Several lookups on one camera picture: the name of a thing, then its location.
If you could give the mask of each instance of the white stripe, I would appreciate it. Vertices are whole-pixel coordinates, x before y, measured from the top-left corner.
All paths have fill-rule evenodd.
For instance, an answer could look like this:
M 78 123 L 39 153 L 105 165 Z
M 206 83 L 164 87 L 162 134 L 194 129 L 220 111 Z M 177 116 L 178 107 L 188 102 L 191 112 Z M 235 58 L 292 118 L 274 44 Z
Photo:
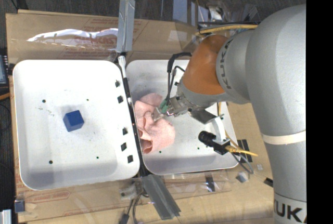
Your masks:
M 269 144 L 289 144 L 306 141 L 306 130 L 293 135 L 270 136 L 261 134 L 265 143 Z

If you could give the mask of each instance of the blue block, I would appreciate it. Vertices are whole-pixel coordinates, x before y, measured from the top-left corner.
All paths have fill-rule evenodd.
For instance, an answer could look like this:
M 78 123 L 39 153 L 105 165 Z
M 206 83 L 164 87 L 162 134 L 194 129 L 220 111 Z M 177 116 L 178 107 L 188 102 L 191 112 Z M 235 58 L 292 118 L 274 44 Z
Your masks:
M 67 131 L 80 129 L 84 124 L 83 118 L 79 110 L 66 113 L 66 115 L 63 117 L 63 122 L 66 126 Z

